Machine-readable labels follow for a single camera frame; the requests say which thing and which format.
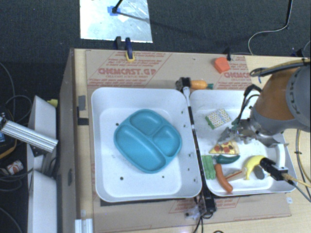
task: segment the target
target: black carpet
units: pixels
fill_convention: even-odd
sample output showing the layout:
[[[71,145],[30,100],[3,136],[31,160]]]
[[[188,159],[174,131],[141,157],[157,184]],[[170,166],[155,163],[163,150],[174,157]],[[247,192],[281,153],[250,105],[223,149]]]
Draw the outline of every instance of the black carpet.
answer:
[[[256,32],[285,25],[289,0],[147,0],[153,43],[134,50],[222,53],[248,52]],[[79,0],[0,0],[0,62],[12,75],[16,94],[57,98],[70,47],[112,49],[111,41],[80,39]],[[311,0],[294,0],[289,27],[251,41],[255,55],[291,56],[310,40]],[[304,52],[310,56],[310,45]],[[0,104],[12,96],[0,67]],[[27,110],[19,101],[17,117]],[[10,156],[25,162],[24,146]],[[27,188],[0,192],[0,207],[27,232]],[[0,232],[17,232],[0,212]]]

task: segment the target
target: white plastic tub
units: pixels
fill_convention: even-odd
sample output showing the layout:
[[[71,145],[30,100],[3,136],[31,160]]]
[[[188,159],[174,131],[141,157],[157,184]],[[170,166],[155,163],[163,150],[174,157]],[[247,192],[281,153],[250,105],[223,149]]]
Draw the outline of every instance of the white plastic tub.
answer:
[[[99,88],[91,99],[95,150],[95,184],[108,202],[195,197],[202,188],[188,107],[172,89]],[[179,132],[182,148],[158,173],[132,165],[114,144],[119,124],[140,109],[164,117]]]
[[[191,94],[190,102],[201,155],[209,155],[209,151],[217,144],[217,139],[219,139],[224,129],[231,127],[231,122],[228,122],[213,130],[205,120],[205,116],[223,108],[229,114],[231,121],[233,121],[240,113],[242,101],[243,91],[197,90]],[[256,98],[253,98],[249,105],[252,105],[255,101]],[[248,118],[249,115],[250,110],[246,107],[242,119]],[[264,155],[275,161],[277,166],[287,167],[289,174],[296,177],[290,155],[284,146],[284,137],[281,134],[278,134],[276,137],[281,144],[278,144],[275,148],[267,148],[257,140],[253,140],[247,145],[243,142],[238,143],[240,158],[232,164],[222,165],[224,175],[241,169],[250,156]],[[232,193],[227,193],[220,186],[217,179],[206,180],[206,182],[213,194],[222,197],[291,192],[294,190],[294,187],[285,181],[276,181],[272,177],[259,180],[254,173],[251,173],[250,180],[239,179],[230,182],[233,186]]]

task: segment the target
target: toy hot dog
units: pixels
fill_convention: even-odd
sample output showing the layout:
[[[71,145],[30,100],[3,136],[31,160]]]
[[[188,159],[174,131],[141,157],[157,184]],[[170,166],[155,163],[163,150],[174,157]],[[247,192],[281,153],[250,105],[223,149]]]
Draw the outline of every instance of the toy hot dog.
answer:
[[[227,179],[224,177],[223,169],[221,164],[215,165],[216,177],[218,179],[219,184],[225,189],[227,192],[232,192],[233,187],[229,184]]]

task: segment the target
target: sponge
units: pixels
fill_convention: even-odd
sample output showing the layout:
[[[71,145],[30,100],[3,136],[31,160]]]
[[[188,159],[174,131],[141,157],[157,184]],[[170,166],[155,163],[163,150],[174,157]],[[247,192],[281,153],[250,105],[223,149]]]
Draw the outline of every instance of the sponge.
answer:
[[[220,57],[215,60],[214,67],[219,73],[230,70],[229,63],[225,57]]]

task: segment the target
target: toy pizza slice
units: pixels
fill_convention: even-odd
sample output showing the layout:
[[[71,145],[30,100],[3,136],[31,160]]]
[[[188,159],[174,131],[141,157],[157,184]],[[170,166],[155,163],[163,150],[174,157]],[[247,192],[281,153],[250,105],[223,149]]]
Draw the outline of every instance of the toy pizza slice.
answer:
[[[235,141],[228,141],[223,144],[217,144],[209,153],[216,154],[239,154],[239,147]]]

